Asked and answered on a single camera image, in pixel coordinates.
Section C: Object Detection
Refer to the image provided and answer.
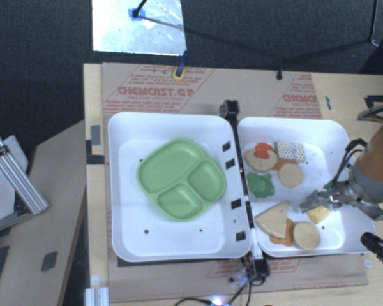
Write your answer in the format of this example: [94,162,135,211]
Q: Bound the thin black and white rod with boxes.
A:
[227,113,263,261]

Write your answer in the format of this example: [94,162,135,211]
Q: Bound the patterned white packet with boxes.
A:
[274,140,306,164]

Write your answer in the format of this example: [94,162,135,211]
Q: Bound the round tan biscuit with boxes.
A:
[278,163,305,189]

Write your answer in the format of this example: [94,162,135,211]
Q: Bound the orange toy slice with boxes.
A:
[271,157,295,172]

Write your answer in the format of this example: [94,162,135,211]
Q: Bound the yellow toy cheese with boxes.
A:
[306,205,331,226]

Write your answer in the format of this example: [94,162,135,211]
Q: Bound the brown cardboard board red print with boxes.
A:
[101,62,370,303]

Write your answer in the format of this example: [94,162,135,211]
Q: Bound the white plastic tray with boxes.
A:
[237,116,379,258]
[107,111,253,264]

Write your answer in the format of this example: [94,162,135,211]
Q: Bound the green divided plate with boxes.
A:
[136,137,228,223]

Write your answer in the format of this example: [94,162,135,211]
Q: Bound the black block with thin wires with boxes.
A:
[241,256,271,281]
[219,99,241,119]

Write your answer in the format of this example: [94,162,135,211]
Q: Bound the orange toy biscuit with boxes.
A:
[269,218,296,247]

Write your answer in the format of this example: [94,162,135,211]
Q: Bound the black cylinder on white bracket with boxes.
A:
[360,215,383,266]

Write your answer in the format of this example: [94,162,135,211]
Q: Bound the tan toy croissant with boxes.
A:
[244,148,279,173]

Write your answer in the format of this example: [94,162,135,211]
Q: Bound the round tan toy bun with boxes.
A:
[292,220,322,251]

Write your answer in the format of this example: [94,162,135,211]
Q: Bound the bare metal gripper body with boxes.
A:
[324,180,383,221]

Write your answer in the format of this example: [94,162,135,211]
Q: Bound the green toy lettuce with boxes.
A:
[246,171,276,199]

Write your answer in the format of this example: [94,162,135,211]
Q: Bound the tan triangular bread slice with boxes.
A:
[254,200,290,240]

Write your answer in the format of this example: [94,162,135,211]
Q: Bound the red and orange toy tomato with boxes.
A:
[254,142,276,159]

